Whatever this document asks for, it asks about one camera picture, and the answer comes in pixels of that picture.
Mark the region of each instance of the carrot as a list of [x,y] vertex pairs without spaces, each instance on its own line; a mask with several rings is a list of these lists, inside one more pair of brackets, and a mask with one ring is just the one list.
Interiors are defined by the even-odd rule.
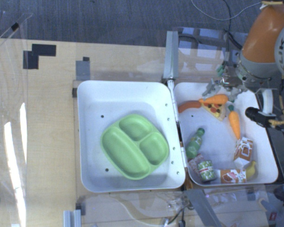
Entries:
[[235,136],[237,139],[241,138],[241,133],[240,133],[240,119],[239,115],[236,111],[234,111],[233,105],[229,105],[228,109],[230,110],[230,113],[228,115],[229,122],[231,123],[231,127],[233,132],[235,133]]
[[181,104],[178,107],[178,112],[182,113],[184,110],[188,109],[188,108],[200,108],[201,107],[201,103],[198,101],[188,101],[185,102],[183,104]]
[[226,104],[227,101],[228,97],[225,94],[217,94],[205,100],[203,100],[202,98],[199,99],[200,103],[208,103],[208,104]]

